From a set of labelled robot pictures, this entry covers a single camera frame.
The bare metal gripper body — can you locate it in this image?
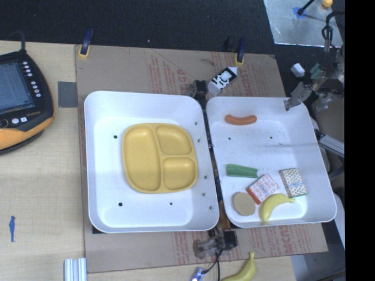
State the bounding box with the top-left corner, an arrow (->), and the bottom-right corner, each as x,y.
309,76 -> 345,100

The white plastic tray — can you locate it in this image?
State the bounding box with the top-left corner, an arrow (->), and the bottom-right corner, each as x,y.
83,90 -> 220,234
205,95 -> 338,229

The orange sausage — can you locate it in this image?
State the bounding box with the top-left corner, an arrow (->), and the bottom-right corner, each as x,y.
224,114 -> 258,126

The black and white milk carton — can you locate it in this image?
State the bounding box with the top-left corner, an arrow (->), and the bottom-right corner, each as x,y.
207,66 -> 238,97

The orange patterned carton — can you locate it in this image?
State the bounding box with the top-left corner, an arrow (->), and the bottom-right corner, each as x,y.
278,167 -> 308,198

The green vegetable stalk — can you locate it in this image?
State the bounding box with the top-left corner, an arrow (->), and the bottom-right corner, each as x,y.
226,163 -> 260,179

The orange and white packet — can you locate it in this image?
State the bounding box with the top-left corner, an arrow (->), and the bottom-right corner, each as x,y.
246,173 -> 280,205

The thin black rod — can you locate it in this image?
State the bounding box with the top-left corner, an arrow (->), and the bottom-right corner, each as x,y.
200,97 -> 227,231

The yellow banana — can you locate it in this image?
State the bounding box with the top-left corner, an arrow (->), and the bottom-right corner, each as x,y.
221,251 -> 257,281
258,193 -> 296,223

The beige biscuit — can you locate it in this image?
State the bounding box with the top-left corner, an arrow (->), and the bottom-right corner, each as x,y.
231,191 -> 257,217

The yellow divided plate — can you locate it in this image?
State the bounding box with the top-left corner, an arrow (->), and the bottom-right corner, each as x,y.
121,122 -> 199,194

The brown cardboard board red print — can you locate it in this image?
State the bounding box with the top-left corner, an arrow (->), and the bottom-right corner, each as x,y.
74,44 -> 329,274

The black block with thin wires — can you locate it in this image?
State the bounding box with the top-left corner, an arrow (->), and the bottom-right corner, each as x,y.
187,80 -> 209,100
222,229 -> 238,250

